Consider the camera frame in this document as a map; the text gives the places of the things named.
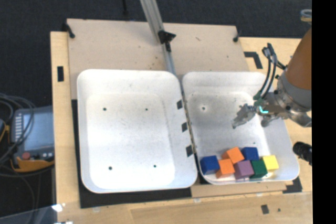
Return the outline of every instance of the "orange cube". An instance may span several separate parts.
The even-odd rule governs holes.
[[[217,178],[228,177],[235,173],[235,169],[230,159],[220,159],[218,163],[219,170],[216,173]]]
[[[239,147],[236,146],[224,152],[224,154],[222,155],[222,159],[230,159],[233,164],[236,164],[240,161],[243,161],[245,158],[241,153]]]

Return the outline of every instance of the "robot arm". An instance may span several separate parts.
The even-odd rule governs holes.
[[[233,120],[233,128],[245,124],[255,114],[262,116],[261,125],[268,126],[277,118],[291,119],[303,127],[311,127],[311,118],[307,112],[311,110],[311,28],[302,38],[288,66],[278,79],[277,88],[269,92],[278,65],[277,57],[271,44],[263,49],[263,53],[273,63],[273,73],[269,87],[262,93],[268,77],[261,90],[254,96],[254,105],[244,104]]]

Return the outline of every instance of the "red button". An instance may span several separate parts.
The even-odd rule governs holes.
[[[24,159],[25,161],[30,159],[30,153],[29,152],[24,152],[22,154],[22,159]]]

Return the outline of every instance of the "electronic device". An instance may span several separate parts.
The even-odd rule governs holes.
[[[10,130],[9,142],[16,144],[11,159],[16,172],[33,172],[54,164],[52,106],[16,110]]]

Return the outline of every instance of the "wooden table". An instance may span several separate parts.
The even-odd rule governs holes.
[[[53,75],[52,96],[55,125],[56,199],[62,205],[59,221],[74,223],[312,223],[312,168],[299,160],[302,192],[284,194],[293,182],[275,184],[238,184],[243,186],[204,186],[198,182],[192,186],[192,198],[138,204],[124,204],[94,208],[80,208],[75,156],[71,99],[76,98],[71,83],[80,68],[95,67],[99,55],[90,53],[83,61],[69,57],[94,44],[106,46],[112,51],[114,61],[103,62],[106,68],[141,70],[165,70],[160,49],[152,46],[147,23],[113,22],[93,20],[68,20],[76,38],[69,40],[65,32],[51,32],[51,65]],[[253,58],[245,58],[244,52],[259,54],[261,64],[267,59],[261,49],[272,43],[278,59],[287,63],[293,55],[299,39],[240,38],[234,26],[165,24],[167,31],[177,34],[172,42],[173,59],[178,77],[193,71],[259,71]],[[138,52],[130,56],[130,41]],[[122,50],[121,58],[116,51]],[[58,72],[64,79],[59,81]],[[292,142],[312,143],[311,129],[304,129],[286,121]]]

